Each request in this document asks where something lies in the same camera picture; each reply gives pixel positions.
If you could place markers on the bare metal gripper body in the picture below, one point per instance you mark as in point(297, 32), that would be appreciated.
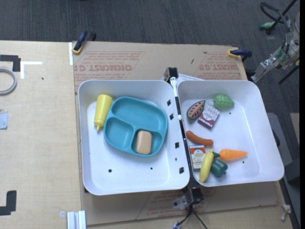
point(292, 47)

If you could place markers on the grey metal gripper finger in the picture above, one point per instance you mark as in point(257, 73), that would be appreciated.
point(264, 67)

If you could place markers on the green bottle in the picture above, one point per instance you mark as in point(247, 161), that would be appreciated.
point(266, 25)

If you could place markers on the green toy lettuce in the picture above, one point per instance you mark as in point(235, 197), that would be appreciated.
point(222, 102)

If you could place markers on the white plastic tray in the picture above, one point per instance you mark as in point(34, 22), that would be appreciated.
point(247, 128)
point(133, 175)

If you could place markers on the purple and white carton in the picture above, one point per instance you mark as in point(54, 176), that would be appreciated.
point(208, 116)

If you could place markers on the white paper sheet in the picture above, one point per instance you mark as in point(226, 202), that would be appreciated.
point(189, 77)

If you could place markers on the toy watermelon slice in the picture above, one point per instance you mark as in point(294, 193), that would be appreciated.
point(195, 110)

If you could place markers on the orange carrot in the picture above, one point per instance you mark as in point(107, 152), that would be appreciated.
point(232, 154)

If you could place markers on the thin black and white rod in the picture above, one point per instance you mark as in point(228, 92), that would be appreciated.
point(178, 108)

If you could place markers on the brown toy sausage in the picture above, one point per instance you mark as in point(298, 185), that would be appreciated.
point(199, 139)

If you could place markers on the green toy pepper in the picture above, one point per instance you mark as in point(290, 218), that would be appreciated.
point(219, 168)

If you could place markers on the orange and white carton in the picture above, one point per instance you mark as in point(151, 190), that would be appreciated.
point(196, 155)

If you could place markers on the yellow banana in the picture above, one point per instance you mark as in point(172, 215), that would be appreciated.
point(206, 166)

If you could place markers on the brown cardboard board red print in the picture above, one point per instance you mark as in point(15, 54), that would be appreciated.
point(143, 61)

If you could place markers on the blue divided plate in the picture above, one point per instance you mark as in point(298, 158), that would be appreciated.
point(135, 113)

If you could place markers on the tan toy bread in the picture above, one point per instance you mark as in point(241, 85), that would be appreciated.
point(144, 142)

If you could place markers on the yellow mustard bottle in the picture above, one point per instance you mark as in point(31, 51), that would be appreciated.
point(102, 108)

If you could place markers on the white tape roll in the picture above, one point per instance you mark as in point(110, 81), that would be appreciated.
point(14, 81)

